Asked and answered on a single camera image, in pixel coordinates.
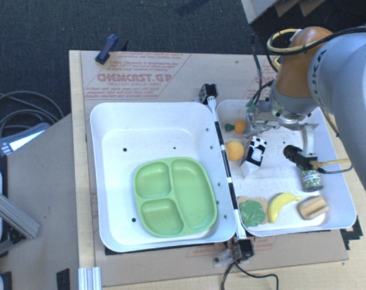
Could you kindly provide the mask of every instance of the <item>table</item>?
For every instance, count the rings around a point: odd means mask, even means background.
[[[195,61],[195,58],[200,58],[201,56],[200,54],[191,54],[190,57],[192,61]],[[208,65],[207,67],[216,68],[216,63],[226,61],[225,57],[225,55],[213,55],[214,65]],[[236,65],[239,62],[243,62],[244,58],[241,55],[235,56],[235,64],[229,65],[230,68],[234,68],[232,69],[233,72],[240,70]],[[250,65],[247,69],[251,71],[254,69],[254,66]],[[73,119],[79,265],[81,268],[92,268],[96,266],[97,261],[94,249],[88,152],[85,141],[86,120],[82,76],[82,51],[70,51],[71,113]],[[345,158],[342,144],[335,139],[333,133],[331,133],[331,137],[338,158]],[[254,274],[275,273],[279,277],[280,288],[282,289],[366,289],[366,197],[364,189],[354,171],[345,173],[345,179],[350,188],[363,232],[360,240],[350,242],[349,259],[344,262],[265,269],[254,271]],[[291,250],[284,251],[284,259],[291,253]],[[179,270],[178,259],[176,263],[175,269]],[[219,289],[222,277],[220,272],[218,270],[217,273],[207,276],[174,277],[173,280],[165,279],[164,281],[131,283],[130,285],[104,287],[104,289]],[[227,278],[227,289],[241,289],[246,286],[249,286],[251,289],[275,288],[274,280],[271,279],[255,280],[245,277],[242,273],[233,273]]]

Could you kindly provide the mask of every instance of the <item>black floor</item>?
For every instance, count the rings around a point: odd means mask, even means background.
[[[128,41],[128,51],[252,54],[253,33],[267,40],[284,28],[364,23],[366,0],[327,0],[306,17],[298,6],[282,18],[270,8],[251,25],[240,0],[0,0],[0,92],[38,92],[69,114],[69,50],[100,50],[110,34],[120,37],[118,49]],[[0,101],[0,121],[19,108]]]

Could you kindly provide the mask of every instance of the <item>green can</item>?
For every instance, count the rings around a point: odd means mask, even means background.
[[[305,192],[314,192],[323,188],[321,175],[316,170],[301,170],[302,185]]]

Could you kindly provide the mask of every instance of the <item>banana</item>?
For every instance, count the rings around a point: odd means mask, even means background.
[[[269,217],[269,221],[271,223],[276,222],[279,212],[281,209],[290,202],[300,201],[300,196],[295,196],[290,192],[284,192],[280,195],[276,196],[269,204],[269,208],[267,209],[267,215]]]

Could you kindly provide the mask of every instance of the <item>blue object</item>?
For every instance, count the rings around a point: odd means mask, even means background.
[[[96,62],[101,63],[102,65],[105,64],[105,62],[109,59],[110,55],[109,52],[116,47],[118,43],[118,37],[115,34],[112,34],[110,37],[108,37],[105,46],[102,48],[102,51],[98,54],[96,57]]]

